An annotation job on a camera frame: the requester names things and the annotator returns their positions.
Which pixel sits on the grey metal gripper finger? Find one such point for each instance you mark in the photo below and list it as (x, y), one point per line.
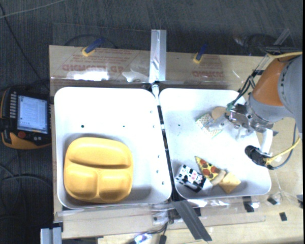
(219, 124)
(239, 134)

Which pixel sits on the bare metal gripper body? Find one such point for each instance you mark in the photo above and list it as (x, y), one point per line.
(240, 117)

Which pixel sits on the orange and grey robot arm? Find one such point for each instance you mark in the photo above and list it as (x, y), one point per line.
(277, 90)

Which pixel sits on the tan round biscuit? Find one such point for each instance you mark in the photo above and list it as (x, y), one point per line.
(218, 112)

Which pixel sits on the white and green patterned packet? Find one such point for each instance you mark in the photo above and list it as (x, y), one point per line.
(206, 123)

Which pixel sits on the white plastic tray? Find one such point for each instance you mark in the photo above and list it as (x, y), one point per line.
(106, 110)
(193, 144)

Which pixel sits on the toy pizza slice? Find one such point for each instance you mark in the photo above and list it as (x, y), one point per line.
(208, 169)

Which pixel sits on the yellow wedge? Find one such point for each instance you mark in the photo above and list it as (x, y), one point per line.
(229, 183)

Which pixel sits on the black and white carton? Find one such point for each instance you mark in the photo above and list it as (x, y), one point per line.
(190, 178)

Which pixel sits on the brown cardboard board, red print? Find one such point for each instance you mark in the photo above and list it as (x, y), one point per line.
(183, 67)

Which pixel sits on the yellow divided plate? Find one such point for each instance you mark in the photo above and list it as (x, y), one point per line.
(99, 169)

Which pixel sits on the black cylinder on white bracket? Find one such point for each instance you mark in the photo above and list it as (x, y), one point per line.
(255, 154)

